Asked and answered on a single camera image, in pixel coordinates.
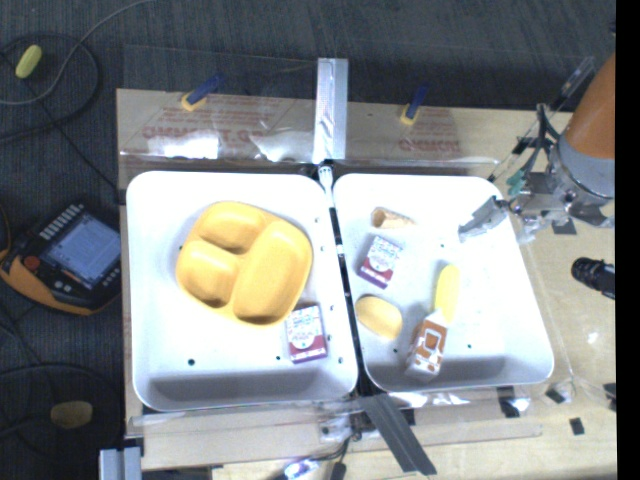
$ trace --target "divided yellow plate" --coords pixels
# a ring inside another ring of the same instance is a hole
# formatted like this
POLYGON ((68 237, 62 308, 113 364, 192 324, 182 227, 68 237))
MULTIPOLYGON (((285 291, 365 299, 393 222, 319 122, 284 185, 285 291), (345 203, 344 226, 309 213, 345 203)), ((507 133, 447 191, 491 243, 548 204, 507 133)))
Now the divided yellow plate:
POLYGON ((254 326, 284 321, 305 287, 313 251, 306 234, 235 201, 198 218, 176 264, 180 287, 222 316, 254 326))

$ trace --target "blue and yellow clamp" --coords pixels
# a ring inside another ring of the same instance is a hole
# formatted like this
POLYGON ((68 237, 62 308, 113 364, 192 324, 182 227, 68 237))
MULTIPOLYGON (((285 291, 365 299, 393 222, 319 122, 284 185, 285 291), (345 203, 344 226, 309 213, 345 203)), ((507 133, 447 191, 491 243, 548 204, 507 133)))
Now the blue and yellow clamp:
POLYGON ((418 110, 420 109, 420 105, 424 102, 427 92, 429 92, 429 84, 425 83, 418 87, 413 95, 411 103, 407 103, 402 109, 400 121, 403 124, 412 125, 416 122, 416 119, 418 118, 418 110))
POLYGON ((207 101, 207 95, 220 89, 223 81, 224 77, 221 73, 213 75, 182 97, 182 108, 188 112, 193 112, 198 107, 201 107, 207 101))

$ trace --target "blue clamp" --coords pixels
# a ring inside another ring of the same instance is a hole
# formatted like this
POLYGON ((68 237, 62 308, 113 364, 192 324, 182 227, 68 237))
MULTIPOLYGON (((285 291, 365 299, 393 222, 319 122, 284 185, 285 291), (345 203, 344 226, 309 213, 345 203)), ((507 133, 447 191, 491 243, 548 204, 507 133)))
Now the blue clamp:
POLYGON ((224 77, 221 73, 213 75, 182 97, 182 107, 189 112, 193 112, 207 101, 207 94, 217 91, 222 86, 223 81, 224 77))
POLYGON ((402 109, 402 115, 400 116, 400 121, 404 124, 413 124, 418 117, 418 110, 420 109, 420 105, 424 102, 424 99, 427 96, 427 92, 429 92, 429 84, 422 84, 418 87, 418 90, 413 96, 411 103, 407 103, 404 109, 402 109))

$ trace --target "yellow dish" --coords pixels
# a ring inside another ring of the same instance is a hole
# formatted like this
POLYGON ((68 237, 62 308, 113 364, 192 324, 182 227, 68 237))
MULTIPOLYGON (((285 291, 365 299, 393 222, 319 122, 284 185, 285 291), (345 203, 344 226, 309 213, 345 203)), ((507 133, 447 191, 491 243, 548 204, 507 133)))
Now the yellow dish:
POLYGON ((284 321, 307 283, 313 251, 290 222, 244 203, 211 205, 176 264, 180 287, 218 314, 254 326, 284 321))

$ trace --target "white tray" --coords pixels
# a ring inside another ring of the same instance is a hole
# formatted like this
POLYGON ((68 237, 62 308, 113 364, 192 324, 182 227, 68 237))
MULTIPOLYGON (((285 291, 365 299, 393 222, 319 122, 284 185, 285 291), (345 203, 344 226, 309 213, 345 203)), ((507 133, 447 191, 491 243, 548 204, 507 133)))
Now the white tray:
POLYGON ((534 384, 553 371, 553 351, 509 219, 461 244, 458 226, 491 195, 488 181, 465 176, 348 174, 334 197, 354 303, 378 295, 403 313, 404 326, 388 341, 358 324, 370 378, 389 392, 534 384), (370 225, 378 207, 416 221, 410 228, 370 225), (380 289, 356 272, 374 235, 403 247, 395 273, 380 289), (411 333, 431 310, 437 274, 446 263, 461 272, 456 318, 449 328, 440 374, 421 381, 405 375, 411 333))
POLYGON ((133 386, 156 410, 337 400, 358 367, 324 192, 304 176, 148 172, 127 190, 133 386), (293 364, 285 324, 254 329, 216 315, 177 285, 179 247, 200 213, 234 200, 307 233, 313 265, 301 300, 318 303, 329 356, 293 364))

